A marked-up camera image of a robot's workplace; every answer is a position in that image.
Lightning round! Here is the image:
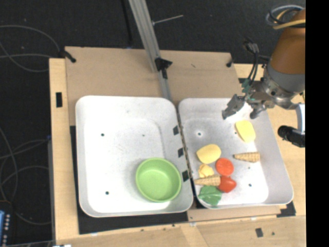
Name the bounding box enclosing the green bowl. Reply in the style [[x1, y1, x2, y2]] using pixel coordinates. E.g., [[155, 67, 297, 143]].
[[135, 157, 182, 203]]

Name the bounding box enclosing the green toy lettuce leaf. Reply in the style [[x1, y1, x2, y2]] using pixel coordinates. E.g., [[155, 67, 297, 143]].
[[197, 185, 223, 206]]

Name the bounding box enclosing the yellow oval toy slice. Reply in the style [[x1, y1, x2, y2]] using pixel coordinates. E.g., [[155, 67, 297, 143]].
[[234, 120, 257, 144]]

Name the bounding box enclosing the tan waffle cone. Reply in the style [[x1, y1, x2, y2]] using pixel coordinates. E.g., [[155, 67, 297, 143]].
[[233, 151, 261, 163], [193, 174, 222, 187]]

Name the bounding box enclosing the small yellow toy piece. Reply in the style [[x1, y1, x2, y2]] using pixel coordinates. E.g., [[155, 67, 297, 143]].
[[198, 163, 215, 179]]

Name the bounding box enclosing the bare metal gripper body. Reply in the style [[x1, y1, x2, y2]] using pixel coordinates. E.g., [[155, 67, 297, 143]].
[[243, 78, 305, 110]]

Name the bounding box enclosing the black cylinder on white bracket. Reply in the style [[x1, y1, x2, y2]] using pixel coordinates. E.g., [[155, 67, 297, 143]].
[[277, 103, 306, 148]]

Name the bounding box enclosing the red toy pepper piece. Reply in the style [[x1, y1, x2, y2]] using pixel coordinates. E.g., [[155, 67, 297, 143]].
[[217, 175, 237, 193]]

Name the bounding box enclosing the yellow toy potato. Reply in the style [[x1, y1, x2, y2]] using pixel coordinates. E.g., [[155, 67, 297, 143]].
[[196, 144, 222, 165]]

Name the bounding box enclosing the brown cardboard board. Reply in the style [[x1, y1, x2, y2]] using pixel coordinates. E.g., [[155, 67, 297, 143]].
[[64, 46, 287, 222]]

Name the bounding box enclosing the white plastic tray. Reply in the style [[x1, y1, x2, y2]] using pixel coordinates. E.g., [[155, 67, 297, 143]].
[[75, 95, 194, 218], [177, 97, 295, 210]]

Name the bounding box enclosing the red toy tomato slice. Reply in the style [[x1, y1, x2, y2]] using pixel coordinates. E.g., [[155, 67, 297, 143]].
[[215, 157, 235, 177]]

